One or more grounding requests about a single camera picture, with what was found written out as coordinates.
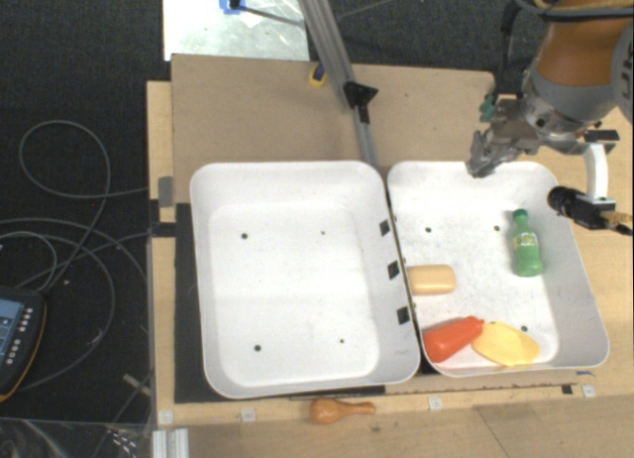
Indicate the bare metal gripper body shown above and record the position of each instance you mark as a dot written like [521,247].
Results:
[512,129]

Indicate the beige bread loaf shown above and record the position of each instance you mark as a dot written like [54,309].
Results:
[431,280]

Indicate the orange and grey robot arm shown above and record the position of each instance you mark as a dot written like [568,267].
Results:
[577,39]

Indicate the black cylinder on white bracket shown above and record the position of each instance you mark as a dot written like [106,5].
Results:
[579,205]

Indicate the white plastic tray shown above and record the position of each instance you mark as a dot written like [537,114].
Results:
[292,287]
[470,248]

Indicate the green plastic bottle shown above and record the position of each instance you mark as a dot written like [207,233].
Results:
[526,248]

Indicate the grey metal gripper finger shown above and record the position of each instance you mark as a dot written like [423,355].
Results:
[495,161]
[478,156]

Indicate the brown chicken drumstick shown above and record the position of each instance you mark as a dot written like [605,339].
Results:
[332,410]

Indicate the brown cardboard board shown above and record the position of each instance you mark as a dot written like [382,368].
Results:
[257,114]

